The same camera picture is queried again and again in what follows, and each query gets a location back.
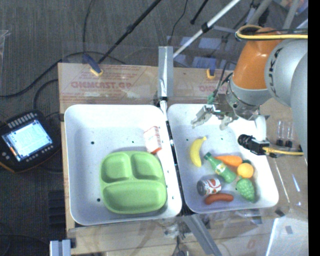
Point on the black cylinder on white bracket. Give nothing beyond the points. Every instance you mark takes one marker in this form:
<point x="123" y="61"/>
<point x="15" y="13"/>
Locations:
<point x="252" y="144"/>

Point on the orange fruit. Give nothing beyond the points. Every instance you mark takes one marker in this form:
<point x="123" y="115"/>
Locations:
<point x="245" y="170"/>

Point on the brown cardboard board red print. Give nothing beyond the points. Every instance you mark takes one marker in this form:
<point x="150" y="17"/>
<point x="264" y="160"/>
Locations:
<point x="110" y="85"/>

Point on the green divided plate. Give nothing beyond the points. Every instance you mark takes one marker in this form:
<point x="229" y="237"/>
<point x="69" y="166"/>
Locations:
<point x="132" y="190"/>

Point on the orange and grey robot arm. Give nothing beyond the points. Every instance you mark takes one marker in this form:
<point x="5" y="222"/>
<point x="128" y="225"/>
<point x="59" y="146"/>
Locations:
<point x="252" y="65"/>

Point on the yellow banana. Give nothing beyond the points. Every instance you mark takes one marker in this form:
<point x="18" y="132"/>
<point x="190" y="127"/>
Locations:
<point x="195" y="152"/>

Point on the red and white can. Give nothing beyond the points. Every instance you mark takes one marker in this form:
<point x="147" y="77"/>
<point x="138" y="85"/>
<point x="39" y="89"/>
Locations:
<point x="208" y="187"/>

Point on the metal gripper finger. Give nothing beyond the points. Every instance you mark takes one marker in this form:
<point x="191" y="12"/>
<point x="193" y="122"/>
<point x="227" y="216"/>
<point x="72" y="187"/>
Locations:
<point x="203" y="115"/>
<point x="226" y="121"/>

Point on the red sausage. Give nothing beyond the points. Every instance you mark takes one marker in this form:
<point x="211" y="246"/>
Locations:
<point x="219" y="198"/>

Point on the orange carrot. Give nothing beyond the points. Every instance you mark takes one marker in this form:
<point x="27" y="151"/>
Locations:
<point x="230" y="160"/>

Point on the green grapes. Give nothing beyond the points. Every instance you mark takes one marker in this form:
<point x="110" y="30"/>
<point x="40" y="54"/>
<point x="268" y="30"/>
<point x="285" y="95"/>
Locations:
<point x="246" y="190"/>

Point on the green bottle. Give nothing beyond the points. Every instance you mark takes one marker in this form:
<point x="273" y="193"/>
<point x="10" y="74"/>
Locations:
<point x="222" y="171"/>

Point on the white plastic tray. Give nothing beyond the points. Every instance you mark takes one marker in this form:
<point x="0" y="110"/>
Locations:
<point x="85" y="160"/>
<point x="225" y="140"/>

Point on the clear plastic bottle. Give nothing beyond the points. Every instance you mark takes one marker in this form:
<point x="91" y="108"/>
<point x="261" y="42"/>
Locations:
<point x="289" y="136"/>
<point x="280" y="135"/>

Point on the white and orange carton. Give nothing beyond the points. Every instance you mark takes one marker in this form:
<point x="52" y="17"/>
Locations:
<point x="152" y="138"/>

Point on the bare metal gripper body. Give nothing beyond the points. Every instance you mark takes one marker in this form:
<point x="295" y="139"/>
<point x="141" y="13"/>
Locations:
<point x="243" y="112"/>

